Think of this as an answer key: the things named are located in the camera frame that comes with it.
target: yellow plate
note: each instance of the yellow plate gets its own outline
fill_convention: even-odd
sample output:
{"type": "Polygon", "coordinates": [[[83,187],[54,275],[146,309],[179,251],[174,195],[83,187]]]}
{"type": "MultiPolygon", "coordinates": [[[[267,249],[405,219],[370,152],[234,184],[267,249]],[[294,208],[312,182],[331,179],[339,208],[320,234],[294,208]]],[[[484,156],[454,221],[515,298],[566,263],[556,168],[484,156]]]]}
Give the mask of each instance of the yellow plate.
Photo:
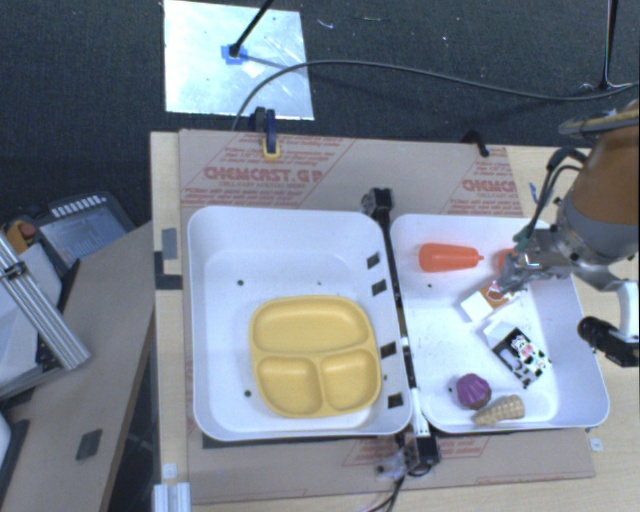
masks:
{"type": "Polygon", "coordinates": [[[359,411],[380,393],[380,359],[366,313],[331,295],[275,299],[251,317],[253,372],[265,403],[291,418],[359,411]]]}

